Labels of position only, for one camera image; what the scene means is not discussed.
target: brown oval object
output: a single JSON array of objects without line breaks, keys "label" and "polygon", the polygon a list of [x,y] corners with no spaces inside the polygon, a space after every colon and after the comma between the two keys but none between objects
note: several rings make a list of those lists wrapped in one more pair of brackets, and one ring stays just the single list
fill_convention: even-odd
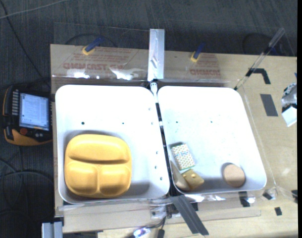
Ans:
[{"label": "brown oval object", "polygon": [[246,181],[244,171],[235,164],[228,164],[223,171],[223,176],[225,181],[232,187],[240,187]]}]

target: yellow divided plate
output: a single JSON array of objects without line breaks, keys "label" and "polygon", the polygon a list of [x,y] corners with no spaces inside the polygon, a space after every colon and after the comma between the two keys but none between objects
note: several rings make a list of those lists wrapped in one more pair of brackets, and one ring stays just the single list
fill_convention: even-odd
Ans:
[{"label": "yellow divided plate", "polygon": [[129,189],[131,173],[130,148],[118,137],[82,134],[67,144],[65,182],[79,196],[119,197]]}]

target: red button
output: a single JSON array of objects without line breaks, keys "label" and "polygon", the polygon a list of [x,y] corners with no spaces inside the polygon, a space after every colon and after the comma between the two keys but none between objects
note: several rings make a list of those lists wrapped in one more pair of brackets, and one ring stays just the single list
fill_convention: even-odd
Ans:
[{"label": "red button", "polygon": [[26,135],[27,133],[28,133],[27,128],[21,128],[21,129],[20,129],[20,134]]}]

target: white tray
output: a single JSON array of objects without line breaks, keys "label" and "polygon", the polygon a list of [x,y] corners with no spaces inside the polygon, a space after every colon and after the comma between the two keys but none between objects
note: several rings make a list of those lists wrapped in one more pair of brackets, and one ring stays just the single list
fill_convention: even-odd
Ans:
[{"label": "white tray", "polygon": [[[260,190],[266,173],[238,92],[230,88],[164,86],[158,101],[170,160],[170,146],[186,143],[194,171],[204,184],[188,194]],[[246,182],[229,186],[222,177],[227,163],[241,167]]]},{"label": "white tray", "polygon": [[[154,199],[166,195],[170,182],[156,106],[143,87],[65,85],[55,95],[58,191],[68,203]],[[132,154],[129,190],[116,199],[92,199],[71,193],[64,179],[64,153],[76,135],[97,133],[123,139]]]}]

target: blue and yellow clip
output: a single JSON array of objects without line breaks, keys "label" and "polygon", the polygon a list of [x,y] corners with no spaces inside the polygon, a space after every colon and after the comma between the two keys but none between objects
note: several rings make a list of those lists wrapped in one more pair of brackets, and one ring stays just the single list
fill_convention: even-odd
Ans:
[{"label": "blue and yellow clip", "polygon": [[196,51],[194,51],[192,53],[191,61],[193,61],[193,62],[197,62],[198,61],[198,59],[200,58],[200,53],[201,53],[201,51],[202,51],[202,49],[203,49],[204,46],[205,46],[205,43],[201,43],[199,45],[199,47],[196,49]]},{"label": "blue and yellow clip", "polygon": [[99,44],[103,43],[105,41],[104,37],[98,37],[93,42],[89,43],[87,46],[85,46],[82,51],[85,55],[90,55],[92,52],[94,52],[95,47],[99,46]]}]

